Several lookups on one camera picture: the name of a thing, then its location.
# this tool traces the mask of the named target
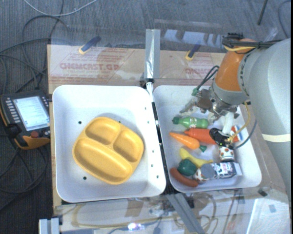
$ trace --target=toy vegetable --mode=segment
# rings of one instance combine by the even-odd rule
[[[193,164],[196,165],[197,168],[200,168],[202,165],[207,164],[207,163],[213,163],[213,160],[212,159],[205,160],[205,159],[193,157],[184,148],[180,148],[179,149],[179,154],[180,154],[181,159],[189,159]]]
[[[209,129],[190,128],[189,130],[184,131],[184,133],[206,144],[216,145],[215,140],[209,135]]]
[[[177,181],[179,181],[180,183],[186,186],[197,187],[199,185],[198,181],[188,178],[186,176],[183,176],[176,167],[172,167],[169,172],[170,172],[170,175],[173,176]]]
[[[189,159],[183,159],[178,166],[178,172],[185,176],[192,176],[197,171],[197,167]]]
[[[195,138],[173,132],[170,132],[169,135],[190,149],[197,149],[200,147],[200,142]]]

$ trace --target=white cable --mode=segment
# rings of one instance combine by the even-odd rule
[[[72,15],[72,14],[74,14],[74,13],[80,11],[81,9],[83,9],[83,8],[85,8],[85,7],[87,7],[87,6],[91,5],[91,4],[93,4],[93,3],[96,2],[97,0],[93,0],[93,1],[91,1],[91,2],[89,2],[89,3],[87,3],[86,5],[80,7],[79,9],[76,9],[76,10],[70,12],[70,13],[59,14],[59,15],[50,15],[50,14],[47,14],[47,13],[45,13],[45,12],[43,12],[43,11],[40,11],[40,10],[38,10],[37,8],[35,8],[35,7],[34,7],[33,5],[31,5],[27,0],[24,0],[24,1],[25,1],[30,7],[32,7],[34,10],[38,11],[38,12],[41,13],[41,14],[44,14],[44,15],[46,15],[46,16],[60,17],[60,16],[68,16],[68,15]]]

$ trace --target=yellow divided plate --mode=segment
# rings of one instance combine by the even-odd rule
[[[76,139],[73,157],[91,175],[118,185],[133,174],[143,151],[143,141],[134,131],[111,118],[97,117]]]

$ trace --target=small bottle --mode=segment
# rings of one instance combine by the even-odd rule
[[[174,117],[172,119],[172,123],[175,125],[181,124],[187,128],[207,128],[209,126],[209,121],[207,119],[200,119],[195,117],[185,117],[185,118],[179,118]]]
[[[219,146],[219,158],[220,162],[234,162],[234,152],[226,146]]]

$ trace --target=toy carrot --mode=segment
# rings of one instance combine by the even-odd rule
[[[170,132],[169,135],[190,149],[196,149],[200,147],[200,142],[195,138],[173,132]]]
[[[209,135],[209,129],[190,128],[189,130],[184,131],[184,133],[206,144],[216,145],[215,140],[213,140]]]

